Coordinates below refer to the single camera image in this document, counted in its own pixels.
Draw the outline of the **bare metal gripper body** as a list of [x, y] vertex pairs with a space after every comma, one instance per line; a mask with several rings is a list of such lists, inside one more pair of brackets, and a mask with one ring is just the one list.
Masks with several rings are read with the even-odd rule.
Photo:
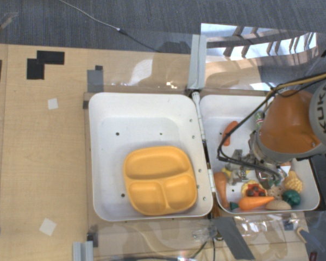
[[277, 173], [277, 164], [262, 153], [257, 143], [257, 137], [258, 132], [254, 130], [248, 140], [249, 152], [243, 155], [241, 150], [235, 150], [231, 157], [233, 160], [229, 162], [265, 173]]

